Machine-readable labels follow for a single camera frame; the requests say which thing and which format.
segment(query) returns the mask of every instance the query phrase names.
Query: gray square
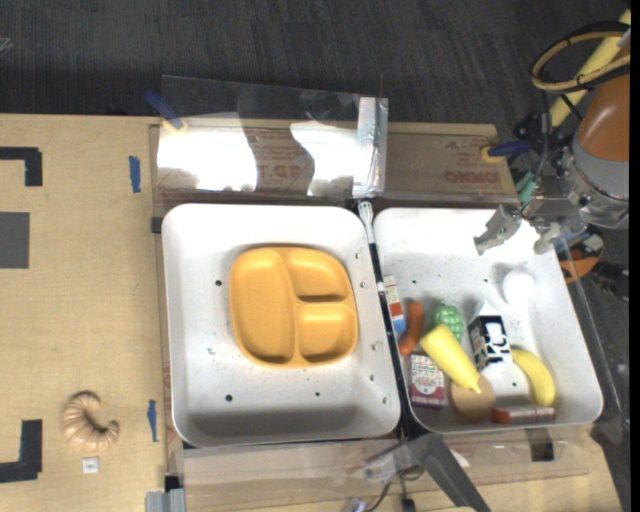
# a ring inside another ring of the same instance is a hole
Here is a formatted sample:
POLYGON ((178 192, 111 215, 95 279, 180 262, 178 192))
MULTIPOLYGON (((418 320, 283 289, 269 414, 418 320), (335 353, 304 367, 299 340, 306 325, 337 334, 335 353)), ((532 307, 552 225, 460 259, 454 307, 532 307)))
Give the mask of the gray square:
POLYGON ((29 268, 29 214, 0 212, 0 268, 29 268))

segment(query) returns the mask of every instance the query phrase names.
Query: brown sausage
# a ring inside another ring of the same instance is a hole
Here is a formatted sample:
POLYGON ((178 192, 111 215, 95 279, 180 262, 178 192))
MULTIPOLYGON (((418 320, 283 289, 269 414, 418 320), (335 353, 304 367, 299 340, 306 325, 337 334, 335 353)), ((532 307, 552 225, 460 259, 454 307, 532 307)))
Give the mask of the brown sausage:
POLYGON ((416 348, 422 329, 424 327, 424 308, 421 302, 413 301, 407 307, 407 332, 404 333, 400 343, 398 343, 398 351, 401 356, 408 356, 416 348))

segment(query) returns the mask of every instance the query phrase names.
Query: yellow banana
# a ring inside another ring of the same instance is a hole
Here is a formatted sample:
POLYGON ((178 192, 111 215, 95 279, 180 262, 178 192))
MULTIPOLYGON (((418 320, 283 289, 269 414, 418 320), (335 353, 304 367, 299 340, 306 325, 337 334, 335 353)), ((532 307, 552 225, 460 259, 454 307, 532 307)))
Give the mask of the yellow banana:
POLYGON ((544 363, 533 352, 521 348, 512 348, 511 355, 514 363, 529 378, 536 403, 542 407, 553 405, 556 397, 556 386, 544 363))

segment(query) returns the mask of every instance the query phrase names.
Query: green toy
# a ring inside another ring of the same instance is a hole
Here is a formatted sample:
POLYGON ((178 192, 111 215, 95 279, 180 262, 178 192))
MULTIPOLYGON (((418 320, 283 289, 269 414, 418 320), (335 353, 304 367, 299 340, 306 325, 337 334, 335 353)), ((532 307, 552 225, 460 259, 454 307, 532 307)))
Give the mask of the green toy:
POLYGON ((457 307, 447 306, 444 300, 441 300, 440 305, 433 312, 433 324, 436 327, 440 324, 446 325, 456 339, 462 343, 466 325, 464 317, 457 307))

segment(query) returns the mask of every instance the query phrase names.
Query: small white square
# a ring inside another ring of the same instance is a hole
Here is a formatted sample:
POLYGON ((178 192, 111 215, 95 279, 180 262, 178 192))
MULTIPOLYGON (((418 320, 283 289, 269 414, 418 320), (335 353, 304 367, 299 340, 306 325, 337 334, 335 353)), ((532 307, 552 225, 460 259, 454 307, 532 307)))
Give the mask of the small white square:
POLYGON ((89 473, 98 473, 100 471, 100 459, 98 457, 85 457, 82 459, 82 472, 87 475, 89 473))

